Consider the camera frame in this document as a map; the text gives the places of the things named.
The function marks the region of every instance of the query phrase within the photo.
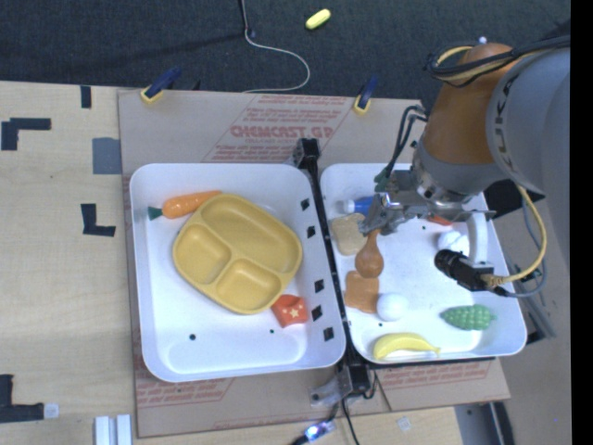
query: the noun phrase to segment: wooden spoon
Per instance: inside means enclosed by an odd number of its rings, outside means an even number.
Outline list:
[[[364,278],[378,277],[383,271],[383,256],[377,247],[377,236],[380,232],[380,229],[369,232],[367,243],[359,250],[354,260],[356,270]]]

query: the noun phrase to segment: green corn cob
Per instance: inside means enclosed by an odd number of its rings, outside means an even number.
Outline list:
[[[471,305],[449,308],[441,313],[441,318],[462,330],[485,330],[497,317],[484,305]]]

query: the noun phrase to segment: blue clamp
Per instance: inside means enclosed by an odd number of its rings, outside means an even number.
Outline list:
[[[371,79],[360,89],[359,94],[354,100],[352,107],[357,114],[365,114],[371,105],[371,94],[377,85],[377,76],[373,75]]]
[[[177,67],[163,72],[151,85],[140,92],[140,97],[146,104],[152,104],[163,95],[163,89],[170,89],[181,75],[182,70]]]

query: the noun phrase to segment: light wood surface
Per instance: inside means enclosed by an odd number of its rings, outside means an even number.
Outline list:
[[[93,443],[99,415],[134,417],[121,177],[94,175],[92,140],[119,138],[115,88],[0,83],[0,120],[51,118],[0,151],[0,374],[13,403],[53,402],[57,419],[0,424],[0,444]],[[84,235],[81,204],[113,237]],[[354,443],[347,422],[323,443]],[[353,418],[361,444],[461,445],[452,408]],[[134,443],[290,443],[307,424],[205,432]]]

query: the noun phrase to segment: black backdrop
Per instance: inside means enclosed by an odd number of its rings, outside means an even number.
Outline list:
[[[420,98],[442,45],[485,36],[507,45],[570,31],[571,0],[245,0],[254,41],[298,53],[294,94]],[[241,92],[301,83],[295,58],[249,45],[238,0],[0,0],[0,80],[144,87],[180,67],[178,89]],[[309,32],[308,16],[333,15]]]

